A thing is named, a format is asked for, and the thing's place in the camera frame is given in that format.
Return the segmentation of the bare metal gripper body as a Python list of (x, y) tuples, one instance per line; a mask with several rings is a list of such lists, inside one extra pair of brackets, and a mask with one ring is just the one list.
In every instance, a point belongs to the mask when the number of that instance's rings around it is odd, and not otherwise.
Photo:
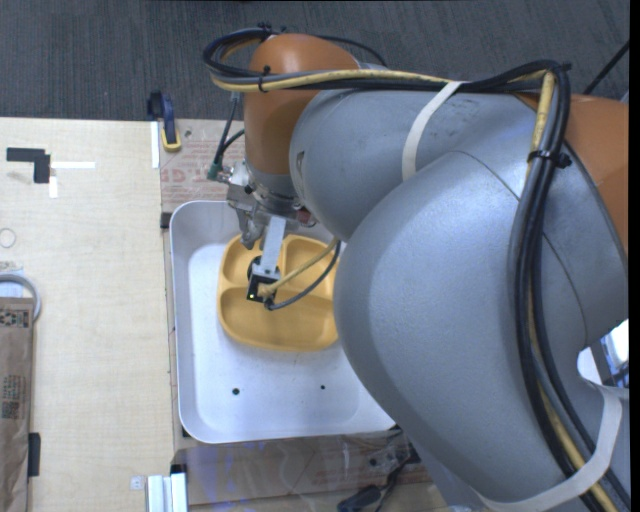
[(303, 205), (289, 174), (262, 172), (246, 160), (236, 162), (232, 168), (227, 202), (256, 224), (266, 224), (271, 216), (286, 218), (294, 226), (316, 224), (316, 218)]

